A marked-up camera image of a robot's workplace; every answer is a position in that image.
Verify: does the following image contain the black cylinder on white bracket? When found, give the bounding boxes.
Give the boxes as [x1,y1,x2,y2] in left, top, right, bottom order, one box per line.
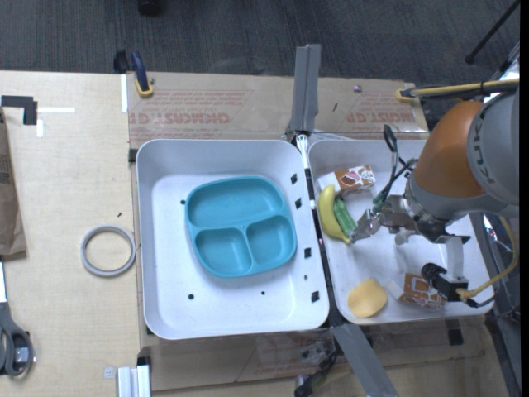
[420,235,472,304]

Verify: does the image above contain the white tape roll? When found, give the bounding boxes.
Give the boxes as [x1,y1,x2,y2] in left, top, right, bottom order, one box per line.
[79,224,137,279]

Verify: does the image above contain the yellow banana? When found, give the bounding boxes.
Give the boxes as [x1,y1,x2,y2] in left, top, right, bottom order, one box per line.
[317,184,352,246]

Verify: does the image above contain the brown paper bag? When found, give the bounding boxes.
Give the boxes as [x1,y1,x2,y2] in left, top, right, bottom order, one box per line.
[0,107,28,258]

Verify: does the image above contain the green pea pods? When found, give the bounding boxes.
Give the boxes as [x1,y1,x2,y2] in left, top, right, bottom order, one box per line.
[332,197,358,239]

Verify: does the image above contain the yellow potato chip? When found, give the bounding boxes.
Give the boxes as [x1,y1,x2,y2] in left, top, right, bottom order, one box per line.
[346,278,389,319]

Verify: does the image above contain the white and orange carton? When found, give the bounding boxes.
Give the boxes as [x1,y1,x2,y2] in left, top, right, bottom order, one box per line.
[387,271,448,311]
[317,164,377,199]

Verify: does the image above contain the blue divided plate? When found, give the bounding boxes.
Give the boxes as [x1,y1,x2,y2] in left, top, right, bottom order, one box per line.
[184,175,298,280]

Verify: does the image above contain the grey-handled scissors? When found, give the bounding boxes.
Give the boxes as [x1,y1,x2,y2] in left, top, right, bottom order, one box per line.
[0,301,37,378]

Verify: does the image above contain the brown cardboard board, red print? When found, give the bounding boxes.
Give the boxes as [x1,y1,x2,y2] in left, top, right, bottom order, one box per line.
[125,71,498,393]

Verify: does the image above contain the white plastic tray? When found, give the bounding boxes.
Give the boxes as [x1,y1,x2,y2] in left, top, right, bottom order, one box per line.
[135,138,331,341]
[307,138,496,327]

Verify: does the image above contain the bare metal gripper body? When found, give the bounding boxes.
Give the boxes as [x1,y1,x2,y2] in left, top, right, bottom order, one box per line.
[377,194,450,244]

